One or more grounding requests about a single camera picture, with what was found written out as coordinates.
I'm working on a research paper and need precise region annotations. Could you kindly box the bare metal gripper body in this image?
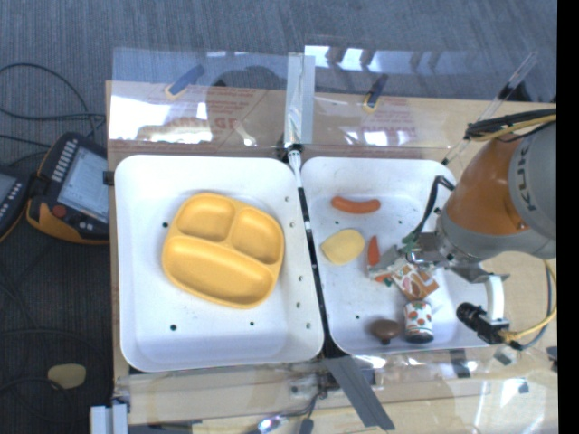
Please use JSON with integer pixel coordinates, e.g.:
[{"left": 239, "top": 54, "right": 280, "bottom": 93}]
[{"left": 403, "top": 231, "right": 450, "bottom": 267}]

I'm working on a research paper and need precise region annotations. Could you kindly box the orange carrot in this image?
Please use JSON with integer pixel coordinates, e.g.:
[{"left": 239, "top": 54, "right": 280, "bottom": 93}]
[{"left": 366, "top": 235, "right": 382, "bottom": 269}]

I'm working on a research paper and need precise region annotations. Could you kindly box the white red and green packet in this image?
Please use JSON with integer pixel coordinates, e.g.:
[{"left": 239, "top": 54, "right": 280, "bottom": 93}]
[{"left": 368, "top": 265, "right": 395, "bottom": 288}]

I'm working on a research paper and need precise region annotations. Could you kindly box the orange and white printed carton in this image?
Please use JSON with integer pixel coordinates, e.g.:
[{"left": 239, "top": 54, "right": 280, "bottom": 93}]
[{"left": 391, "top": 262, "right": 441, "bottom": 302}]

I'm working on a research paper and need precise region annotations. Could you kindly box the pale yellow oval toy food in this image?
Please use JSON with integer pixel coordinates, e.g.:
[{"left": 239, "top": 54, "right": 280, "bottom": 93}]
[
  {"left": 47, "top": 363, "right": 88, "bottom": 391},
  {"left": 320, "top": 228, "right": 366, "bottom": 267}
]

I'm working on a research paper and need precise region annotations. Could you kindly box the white plastic tray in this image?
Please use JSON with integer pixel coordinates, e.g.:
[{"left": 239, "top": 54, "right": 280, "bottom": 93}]
[
  {"left": 300, "top": 156, "right": 499, "bottom": 357},
  {"left": 113, "top": 154, "right": 326, "bottom": 373}
]

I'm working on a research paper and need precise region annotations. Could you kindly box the orange sausage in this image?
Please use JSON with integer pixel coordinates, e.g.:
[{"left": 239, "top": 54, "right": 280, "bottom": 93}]
[{"left": 330, "top": 195, "right": 382, "bottom": 215}]

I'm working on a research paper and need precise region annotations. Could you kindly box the white can with red print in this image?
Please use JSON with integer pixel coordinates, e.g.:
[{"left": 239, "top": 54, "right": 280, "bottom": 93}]
[{"left": 403, "top": 300, "right": 435, "bottom": 344}]

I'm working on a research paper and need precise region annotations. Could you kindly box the brown mushroom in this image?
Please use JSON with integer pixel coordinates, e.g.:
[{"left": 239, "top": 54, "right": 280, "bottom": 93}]
[{"left": 370, "top": 317, "right": 403, "bottom": 346}]

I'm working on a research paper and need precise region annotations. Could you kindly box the yellow divided plate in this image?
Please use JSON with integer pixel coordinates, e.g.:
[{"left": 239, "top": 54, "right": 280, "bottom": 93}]
[{"left": 161, "top": 191, "right": 286, "bottom": 310}]

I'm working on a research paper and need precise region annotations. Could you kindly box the black cylinder on white bracket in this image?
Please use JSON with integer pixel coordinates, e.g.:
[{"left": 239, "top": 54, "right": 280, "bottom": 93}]
[{"left": 455, "top": 267, "right": 511, "bottom": 345}]

